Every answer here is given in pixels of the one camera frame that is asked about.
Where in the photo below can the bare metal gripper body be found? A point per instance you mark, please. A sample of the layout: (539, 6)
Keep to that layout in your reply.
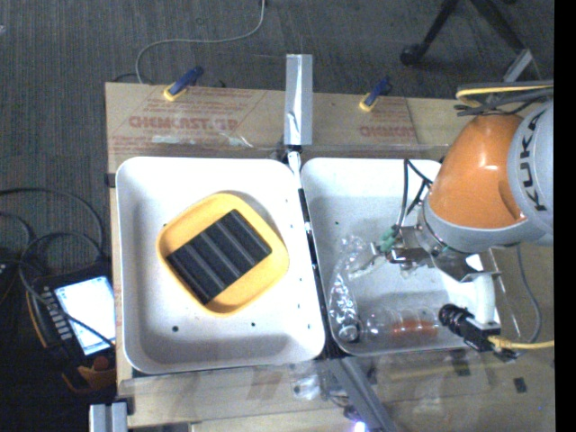
(416, 250)

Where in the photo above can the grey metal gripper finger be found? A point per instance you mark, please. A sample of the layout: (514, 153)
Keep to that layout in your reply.
(380, 265)
(381, 251)

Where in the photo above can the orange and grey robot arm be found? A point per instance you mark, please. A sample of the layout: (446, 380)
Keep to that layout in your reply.
(477, 182)

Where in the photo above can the crumpled clear plastic bottle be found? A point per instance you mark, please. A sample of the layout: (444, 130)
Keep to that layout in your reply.
(342, 299)

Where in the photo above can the white plastic tray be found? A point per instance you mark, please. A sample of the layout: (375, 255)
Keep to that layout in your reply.
(360, 196)
(148, 223)

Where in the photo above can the clear bottle with orange label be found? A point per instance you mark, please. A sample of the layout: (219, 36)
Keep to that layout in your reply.
(405, 326)

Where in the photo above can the black ribbed block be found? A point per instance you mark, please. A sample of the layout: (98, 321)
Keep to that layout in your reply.
(218, 257)

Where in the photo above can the yellow plate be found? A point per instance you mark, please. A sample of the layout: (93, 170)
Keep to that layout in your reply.
(180, 236)

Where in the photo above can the brown cardboard board, red print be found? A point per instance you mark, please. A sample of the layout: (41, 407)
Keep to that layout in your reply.
(198, 119)

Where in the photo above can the black office chair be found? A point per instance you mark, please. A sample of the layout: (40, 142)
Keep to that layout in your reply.
(454, 2)

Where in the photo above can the black cylinder on white bracket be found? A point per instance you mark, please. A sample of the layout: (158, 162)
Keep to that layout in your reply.
(481, 299)

